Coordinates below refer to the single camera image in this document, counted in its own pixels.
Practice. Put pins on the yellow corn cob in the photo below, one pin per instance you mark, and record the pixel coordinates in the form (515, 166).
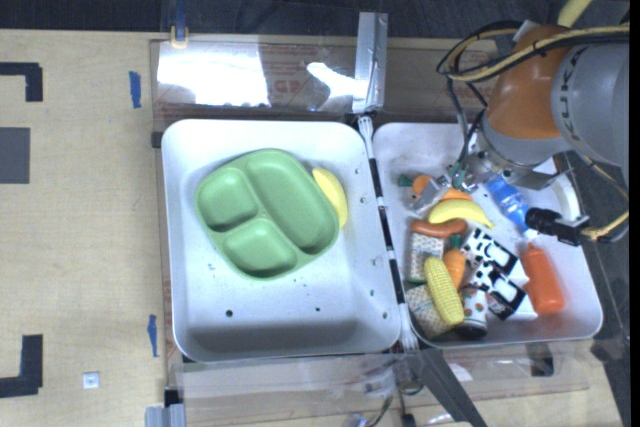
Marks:
(444, 290)

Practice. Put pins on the black and white thin rod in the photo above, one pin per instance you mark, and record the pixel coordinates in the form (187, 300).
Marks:
(383, 215)

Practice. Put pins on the orange round toy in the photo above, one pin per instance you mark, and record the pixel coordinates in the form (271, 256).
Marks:
(456, 194)

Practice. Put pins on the small orange carrot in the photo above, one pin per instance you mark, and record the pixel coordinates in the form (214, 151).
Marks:
(421, 184)

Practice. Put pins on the orange bottle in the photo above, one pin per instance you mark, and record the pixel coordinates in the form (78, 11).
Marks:
(542, 282)

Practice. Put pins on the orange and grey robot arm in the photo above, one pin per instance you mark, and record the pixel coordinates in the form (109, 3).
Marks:
(530, 95)

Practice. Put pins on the yellow crescent toy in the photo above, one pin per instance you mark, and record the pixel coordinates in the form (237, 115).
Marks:
(334, 193)

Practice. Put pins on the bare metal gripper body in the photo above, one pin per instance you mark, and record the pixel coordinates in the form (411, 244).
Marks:
(500, 169)

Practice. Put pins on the patterned beige packet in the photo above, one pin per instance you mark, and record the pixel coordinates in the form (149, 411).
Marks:
(424, 255)
(425, 312)

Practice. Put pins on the green divided plate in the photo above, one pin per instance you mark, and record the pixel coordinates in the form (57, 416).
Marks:
(265, 210)

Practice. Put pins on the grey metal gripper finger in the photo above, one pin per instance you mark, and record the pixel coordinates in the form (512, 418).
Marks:
(468, 186)
(431, 193)

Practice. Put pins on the orange carrot with green top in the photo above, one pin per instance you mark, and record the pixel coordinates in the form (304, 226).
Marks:
(455, 265)

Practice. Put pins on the white plastic tray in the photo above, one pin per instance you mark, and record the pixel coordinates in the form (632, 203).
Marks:
(280, 310)
(570, 310)

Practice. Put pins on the black cylinder on white bracket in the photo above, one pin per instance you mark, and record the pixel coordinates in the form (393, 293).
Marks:
(550, 221)

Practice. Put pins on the small white printed can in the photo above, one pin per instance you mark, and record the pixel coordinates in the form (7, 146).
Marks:
(474, 312)

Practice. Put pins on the red-orange sausage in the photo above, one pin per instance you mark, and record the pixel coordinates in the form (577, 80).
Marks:
(435, 228)

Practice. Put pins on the blue plastic bottle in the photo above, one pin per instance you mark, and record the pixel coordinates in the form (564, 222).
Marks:
(510, 200)

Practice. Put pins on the black and white carton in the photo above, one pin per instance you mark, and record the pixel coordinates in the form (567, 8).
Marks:
(495, 265)

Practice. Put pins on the yellow banana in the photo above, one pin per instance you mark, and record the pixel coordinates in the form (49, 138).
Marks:
(457, 211)

